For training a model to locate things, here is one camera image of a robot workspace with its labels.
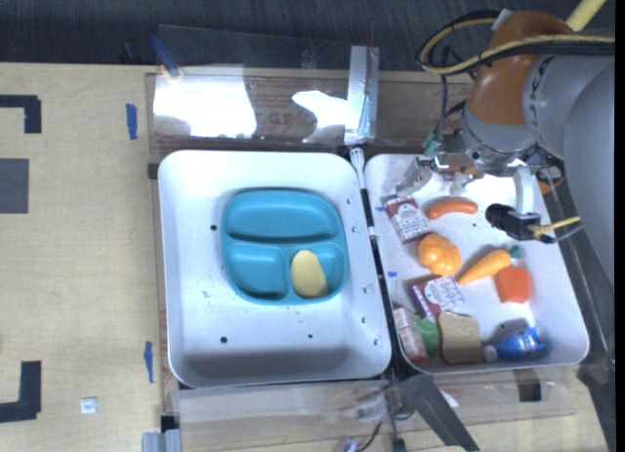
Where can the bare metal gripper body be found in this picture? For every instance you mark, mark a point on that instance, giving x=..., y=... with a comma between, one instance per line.
x=495, y=159

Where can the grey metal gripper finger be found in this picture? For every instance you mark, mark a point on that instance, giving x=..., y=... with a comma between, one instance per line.
x=415, y=177
x=460, y=184

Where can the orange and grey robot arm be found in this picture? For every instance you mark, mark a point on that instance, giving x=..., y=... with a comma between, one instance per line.
x=576, y=113

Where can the orange toy sausage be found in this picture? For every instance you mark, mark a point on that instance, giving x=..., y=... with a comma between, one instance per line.
x=451, y=208

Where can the red and white carton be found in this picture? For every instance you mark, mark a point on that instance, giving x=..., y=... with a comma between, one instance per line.
x=407, y=219

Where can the orange toy croissant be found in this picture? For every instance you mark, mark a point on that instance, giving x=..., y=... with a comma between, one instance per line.
x=438, y=255

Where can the orange toy carrot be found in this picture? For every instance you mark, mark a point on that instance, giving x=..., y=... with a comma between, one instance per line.
x=483, y=267

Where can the purple and white carton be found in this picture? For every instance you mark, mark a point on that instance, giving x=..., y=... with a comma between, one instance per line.
x=437, y=295

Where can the orange block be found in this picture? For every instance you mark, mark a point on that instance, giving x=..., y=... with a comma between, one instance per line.
x=512, y=285

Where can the yellow toy potato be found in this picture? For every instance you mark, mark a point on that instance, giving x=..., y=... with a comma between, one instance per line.
x=308, y=275

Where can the white plastic tray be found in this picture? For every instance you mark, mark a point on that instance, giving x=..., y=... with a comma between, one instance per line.
x=195, y=245
x=542, y=303

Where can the brown toy bread slice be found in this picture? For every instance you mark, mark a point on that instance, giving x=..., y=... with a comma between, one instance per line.
x=459, y=338

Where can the green toy vegetable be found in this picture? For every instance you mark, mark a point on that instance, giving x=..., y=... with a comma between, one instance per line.
x=429, y=335

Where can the orange and white carton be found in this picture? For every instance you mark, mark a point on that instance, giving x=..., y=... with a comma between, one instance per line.
x=409, y=335

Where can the blue divided plate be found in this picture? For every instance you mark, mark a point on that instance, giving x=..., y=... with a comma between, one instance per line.
x=254, y=225

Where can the blue packet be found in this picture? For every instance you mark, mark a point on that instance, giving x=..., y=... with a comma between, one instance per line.
x=520, y=346

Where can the small white square tag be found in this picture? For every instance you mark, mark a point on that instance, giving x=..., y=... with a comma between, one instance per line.
x=88, y=405

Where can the black cylinder on white bracket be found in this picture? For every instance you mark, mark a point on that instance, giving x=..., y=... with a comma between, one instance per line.
x=512, y=221

